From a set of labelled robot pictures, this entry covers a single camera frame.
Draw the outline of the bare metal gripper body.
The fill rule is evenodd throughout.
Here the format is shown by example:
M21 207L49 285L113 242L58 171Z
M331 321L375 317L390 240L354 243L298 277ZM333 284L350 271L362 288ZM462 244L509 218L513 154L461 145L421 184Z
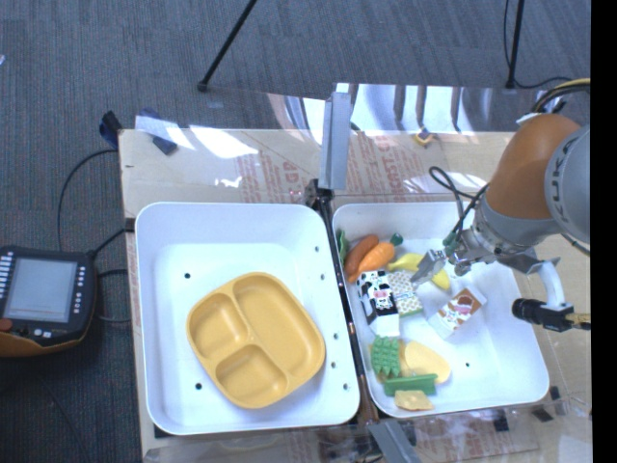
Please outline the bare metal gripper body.
M492 263L502 250L503 242L490 232L478 229L452 231L444 239L444 252L454 266L454 273L462 277L476 263Z

